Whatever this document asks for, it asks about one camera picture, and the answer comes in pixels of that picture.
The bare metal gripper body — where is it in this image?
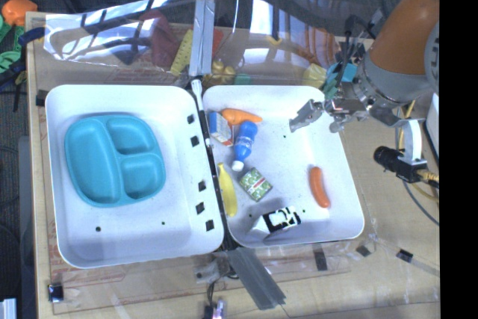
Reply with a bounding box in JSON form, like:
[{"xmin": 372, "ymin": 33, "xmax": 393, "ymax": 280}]
[{"xmin": 323, "ymin": 80, "xmax": 378, "ymax": 123}]

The yellow cube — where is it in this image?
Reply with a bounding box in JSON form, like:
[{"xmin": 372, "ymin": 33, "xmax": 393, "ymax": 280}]
[{"xmin": 302, "ymin": 63, "xmax": 328, "ymax": 89}]

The white plastic tray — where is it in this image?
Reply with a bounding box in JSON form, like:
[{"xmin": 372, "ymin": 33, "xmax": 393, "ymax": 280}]
[
  {"xmin": 201, "ymin": 84, "xmax": 366, "ymax": 250},
  {"xmin": 44, "ymin": 84, "xmax": 225, "ymax": 270}
]

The orange sausage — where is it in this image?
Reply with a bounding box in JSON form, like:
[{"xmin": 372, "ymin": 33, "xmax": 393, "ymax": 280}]
[{"xmin": 308, "ymin": 166, "xmax": 332, "ymax": 209}]

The orange carrot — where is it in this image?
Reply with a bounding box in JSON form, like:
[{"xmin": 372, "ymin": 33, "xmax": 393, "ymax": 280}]
[{"xmin": 221, "ymin": 108, "xmax": 264, "ymax": 126}]

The blue bottle with white cap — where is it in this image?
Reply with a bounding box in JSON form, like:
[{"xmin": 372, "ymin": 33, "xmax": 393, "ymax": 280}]
[{"xmin": 231, "ymin": 120, "xmax": 259, "ymax": 173}]

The green and white packet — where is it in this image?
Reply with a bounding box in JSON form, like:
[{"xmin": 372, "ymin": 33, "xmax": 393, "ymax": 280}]
[{"xmin": 238, "ymin": 167, "xmax": 273, "ymax": 203}]

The white orange and blue carton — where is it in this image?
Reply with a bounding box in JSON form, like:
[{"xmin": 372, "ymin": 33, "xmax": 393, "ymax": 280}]
[{"xmin": 208, "ymin": 111, "xmax": 235, "ymax": 147}]

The yellow rounded toy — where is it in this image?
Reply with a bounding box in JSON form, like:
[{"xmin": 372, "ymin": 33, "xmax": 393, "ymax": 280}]
[{"xmin": 211, "ymin": 61, "xmax": 237, "ymax": 85}]

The yellow banana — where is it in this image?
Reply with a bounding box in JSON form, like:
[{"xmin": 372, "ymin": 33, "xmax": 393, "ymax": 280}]
[{"xmin": 217, "ymin": 162, "xmax": 239, "ymax": 218}]

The white carton with black print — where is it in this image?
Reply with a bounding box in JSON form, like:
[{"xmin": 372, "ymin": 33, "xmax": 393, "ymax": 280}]
[{"xmin": 252, "ymin": 205, "xmax": 302, "ymax": 246}]

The yellow corn cob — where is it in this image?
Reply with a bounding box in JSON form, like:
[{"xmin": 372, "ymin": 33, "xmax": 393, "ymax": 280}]
[{"xmin": 170, "ymin": 28, "xmax": 195, "ymax": 76}]

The dark red toy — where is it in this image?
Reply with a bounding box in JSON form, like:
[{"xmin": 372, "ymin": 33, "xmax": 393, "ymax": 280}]
[{"xmin": 148, "ymin": 10, "xmax": 179, "ymax": 68}]

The blue divided plate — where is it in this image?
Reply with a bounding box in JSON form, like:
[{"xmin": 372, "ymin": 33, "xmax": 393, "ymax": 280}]
[{"xmin": 63, "ymin": 114, "xmax": 167, "ymax": 208}]

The black cylinder on white bracket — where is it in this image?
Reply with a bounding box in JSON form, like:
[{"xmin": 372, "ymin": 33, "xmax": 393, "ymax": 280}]
[{"xmin": 373, "ymin": 117, "xmax": 429, "ymax": 184}]

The black block with thin wires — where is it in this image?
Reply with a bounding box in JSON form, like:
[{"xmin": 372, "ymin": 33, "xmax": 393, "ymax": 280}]
[{"xmin": 202, "ymin": 298, "xmax": 227, "ymax": 319}]

